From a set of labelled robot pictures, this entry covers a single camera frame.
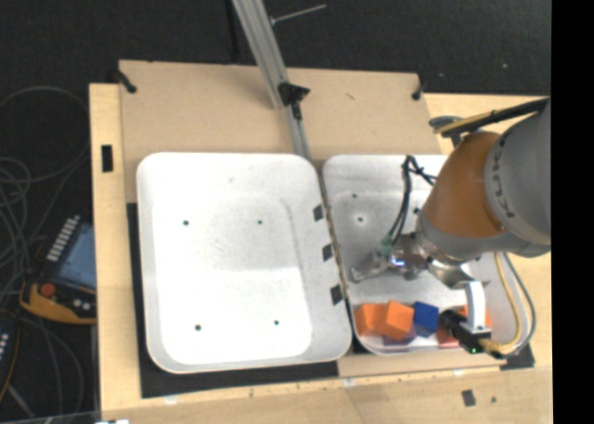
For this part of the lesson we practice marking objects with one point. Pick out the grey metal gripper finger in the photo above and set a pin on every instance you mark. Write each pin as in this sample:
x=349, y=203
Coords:
x=366, y=269

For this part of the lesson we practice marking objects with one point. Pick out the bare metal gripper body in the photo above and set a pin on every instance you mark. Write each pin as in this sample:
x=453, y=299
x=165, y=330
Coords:
x=417, y=260

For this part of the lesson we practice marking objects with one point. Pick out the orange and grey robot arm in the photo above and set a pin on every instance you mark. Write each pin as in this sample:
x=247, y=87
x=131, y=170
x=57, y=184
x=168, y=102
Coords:
x=468, y=190

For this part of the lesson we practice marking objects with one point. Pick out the blue cube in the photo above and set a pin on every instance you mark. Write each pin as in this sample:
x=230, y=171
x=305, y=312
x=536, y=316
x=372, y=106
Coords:
x=426, y=315

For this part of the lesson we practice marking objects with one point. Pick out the orange cube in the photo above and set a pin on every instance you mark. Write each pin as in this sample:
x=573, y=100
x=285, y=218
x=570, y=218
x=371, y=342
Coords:
x=398, y=320

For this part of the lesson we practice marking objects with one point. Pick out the white plastic tray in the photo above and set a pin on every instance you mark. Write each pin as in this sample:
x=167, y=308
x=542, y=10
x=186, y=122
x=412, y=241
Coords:
x=366, y=190
x=232, y=264

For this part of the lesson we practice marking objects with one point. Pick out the flat brown board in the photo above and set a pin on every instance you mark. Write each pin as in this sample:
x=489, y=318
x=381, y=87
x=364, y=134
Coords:
x=199, y=111

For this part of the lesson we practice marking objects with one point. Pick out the black cylinder on white bracket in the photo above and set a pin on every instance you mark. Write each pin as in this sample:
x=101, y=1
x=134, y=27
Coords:
x=474, y=308

